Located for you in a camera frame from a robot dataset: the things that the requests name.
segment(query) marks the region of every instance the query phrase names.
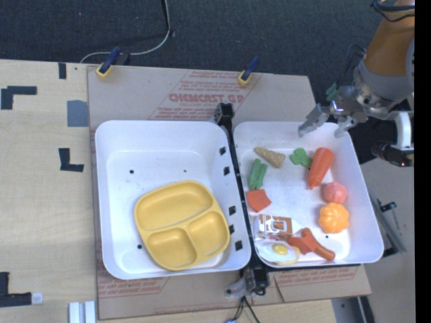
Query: white cable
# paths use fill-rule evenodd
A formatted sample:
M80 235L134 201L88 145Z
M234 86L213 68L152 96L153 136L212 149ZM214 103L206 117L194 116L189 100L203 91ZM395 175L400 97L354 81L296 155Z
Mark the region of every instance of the white cable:
M168 40L169 35L170 35L170 15L169 15L169 7L168 7L168 1L167 0L164 0L164 6L166 9L166 22L168 24L168 31L166 32L166 35L165 35L163 41L161 41L161 43L159 43L159 45L155 46L152 49L149 49L149 50L146 50L143 52L131 52L130 53L131 56L145 55L145 54L148 54L150 52L153 52L153 51L159 49L161 46L163 46L163 44L165 44L166 41ZM89 57L95 56L95 55L109 55L109 54L110 54L110 52L93 52L91 54L86 55L79 63L83 63L86 59L88 59Z

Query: light wood surface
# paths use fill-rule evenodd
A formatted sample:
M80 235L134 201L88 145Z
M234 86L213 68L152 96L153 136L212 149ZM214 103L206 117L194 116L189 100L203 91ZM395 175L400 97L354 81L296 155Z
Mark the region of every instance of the light wood surface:
M87 101L86 66L0 61L0 88L37 86L0 110L0 271L10 293L41 293L43 303L0 308L1 322L66 322L68 303L96 301L96 256L88 127L67 126L67 101ZM71 164L60 171L59 148ZM254 308L261 322L334 323L330 300ZM109 320L109 322L224 322L235 310ZM254 322L247 309L239 322Z

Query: dark fabric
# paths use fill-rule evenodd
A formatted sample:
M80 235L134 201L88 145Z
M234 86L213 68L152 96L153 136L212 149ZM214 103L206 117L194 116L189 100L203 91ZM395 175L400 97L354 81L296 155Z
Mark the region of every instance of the dark fabric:
M175 37L130 65L307 75L318 102L351 43L367 47L372 0L168 0ZM160 0L0 0L0 58L80 62L91 52L151 49L166 33ZM101 63L92 57L88 63Z

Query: toy fried egg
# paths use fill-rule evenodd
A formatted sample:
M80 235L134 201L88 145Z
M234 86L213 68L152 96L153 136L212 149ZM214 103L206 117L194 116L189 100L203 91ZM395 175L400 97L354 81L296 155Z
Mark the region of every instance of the toy fried egg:
M281 240L256 240L255 246L261 258L276 264L289 264L298 261L300 251Z

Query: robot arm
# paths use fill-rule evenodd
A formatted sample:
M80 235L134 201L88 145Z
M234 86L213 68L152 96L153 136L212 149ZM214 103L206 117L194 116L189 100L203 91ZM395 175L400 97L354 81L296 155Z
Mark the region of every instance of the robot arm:
M339 125L336 137L366 122L369 116L394 120L398 129L397 144L376 145L373 154L398 166L412 166L409 117L413 111L400 112L394 107L414 92L415 0L396 0L393 5L388 5L389 1L372 3L384 19L368 50L361 50L362 58L355 68L352 84L342 86L341 80L334 83L327 91L329 105L317 104L300 125L298 134L301 137L315 130L331 115Z

